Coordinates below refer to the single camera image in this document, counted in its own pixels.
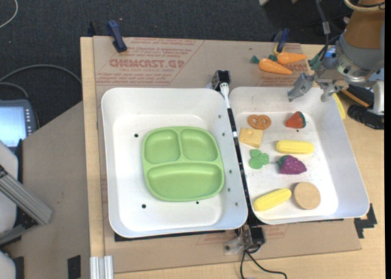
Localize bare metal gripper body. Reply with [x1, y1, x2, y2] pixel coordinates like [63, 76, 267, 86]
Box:
[316, 50, 379, 87]

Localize orange carrot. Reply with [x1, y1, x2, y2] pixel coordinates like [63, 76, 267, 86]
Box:
[250, 54, 294, 76]
[268, 51, 308, 65]

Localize red strawberry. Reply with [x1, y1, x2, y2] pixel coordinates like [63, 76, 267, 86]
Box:
[285, 111, 307, 129]

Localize orange pretzel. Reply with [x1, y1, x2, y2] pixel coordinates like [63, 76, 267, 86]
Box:
[247, 114, 272, 131]

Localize yellow corn cob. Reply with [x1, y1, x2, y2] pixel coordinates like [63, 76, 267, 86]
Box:
[252, 187, 293, 212]
[276, 139, 316, 155]

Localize yellow cheese wedge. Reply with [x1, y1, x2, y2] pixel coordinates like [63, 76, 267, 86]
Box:
[238, 127, 264, 149]

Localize thin black and white rod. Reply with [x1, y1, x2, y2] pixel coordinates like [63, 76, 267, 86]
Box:
[219, 82, 252, 211]

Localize purple grapes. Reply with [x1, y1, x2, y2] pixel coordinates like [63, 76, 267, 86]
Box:
[276, 154, 308, 176]

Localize green broccoli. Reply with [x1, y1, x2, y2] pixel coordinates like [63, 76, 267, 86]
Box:
[248, 148, 270, 170]

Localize white plastic tray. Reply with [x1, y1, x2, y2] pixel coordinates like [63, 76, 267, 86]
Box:
[228, 85, 371, 225]
[100, 87, 249, 239]

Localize tan round biscuit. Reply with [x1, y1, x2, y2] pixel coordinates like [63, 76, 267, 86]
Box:
[293, 181, 322, 211]

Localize brown cardboard board red print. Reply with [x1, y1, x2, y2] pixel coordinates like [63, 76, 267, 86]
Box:
[92, 35, 363, 274]

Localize green divided plate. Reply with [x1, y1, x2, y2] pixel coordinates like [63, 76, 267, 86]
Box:
[141, 126, 225, 203]

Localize black cylinder on white bracket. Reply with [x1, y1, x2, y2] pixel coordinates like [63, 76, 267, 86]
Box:
[347, 70, 385, 131]

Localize black block with thin wires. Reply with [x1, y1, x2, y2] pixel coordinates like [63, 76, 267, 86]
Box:
[210, 69, 232, 90]
[224, 225, 266, 256]

